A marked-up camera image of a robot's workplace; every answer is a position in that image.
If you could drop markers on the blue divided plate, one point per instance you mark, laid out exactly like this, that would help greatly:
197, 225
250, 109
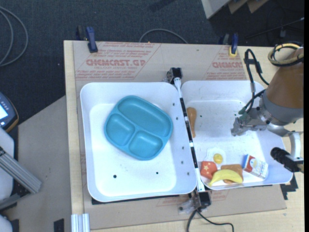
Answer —
137, 127

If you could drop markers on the brown cardboard board red print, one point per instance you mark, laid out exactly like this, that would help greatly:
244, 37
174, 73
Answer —
149, 64

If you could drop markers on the thin black and white rod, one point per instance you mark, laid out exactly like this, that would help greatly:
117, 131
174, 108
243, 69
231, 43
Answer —
185, 116

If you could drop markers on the white plastic tray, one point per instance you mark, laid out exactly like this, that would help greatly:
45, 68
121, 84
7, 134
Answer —
217, 120
135, 175

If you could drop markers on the white and yellow fried egg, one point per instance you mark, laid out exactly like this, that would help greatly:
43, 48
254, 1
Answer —
217, 156

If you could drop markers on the red cube with yellow star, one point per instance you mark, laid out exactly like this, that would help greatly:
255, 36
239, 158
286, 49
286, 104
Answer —
207, 168

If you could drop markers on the brown toast slice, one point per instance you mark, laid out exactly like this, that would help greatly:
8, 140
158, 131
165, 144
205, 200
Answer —
234, 168

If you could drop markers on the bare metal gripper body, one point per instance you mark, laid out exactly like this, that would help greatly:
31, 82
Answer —
256, 122

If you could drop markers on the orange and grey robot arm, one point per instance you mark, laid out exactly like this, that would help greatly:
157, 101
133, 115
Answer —
286, 88

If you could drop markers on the black cylinder on white bracket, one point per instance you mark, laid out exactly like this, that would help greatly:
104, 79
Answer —
285, 156

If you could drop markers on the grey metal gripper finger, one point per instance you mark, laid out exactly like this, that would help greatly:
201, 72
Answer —
235, 131
237, 122

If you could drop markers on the white blue red carton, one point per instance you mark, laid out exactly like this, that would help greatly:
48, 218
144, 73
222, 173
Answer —
256, 166

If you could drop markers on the yellow banana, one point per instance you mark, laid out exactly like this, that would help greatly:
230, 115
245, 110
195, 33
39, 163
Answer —
227, 175

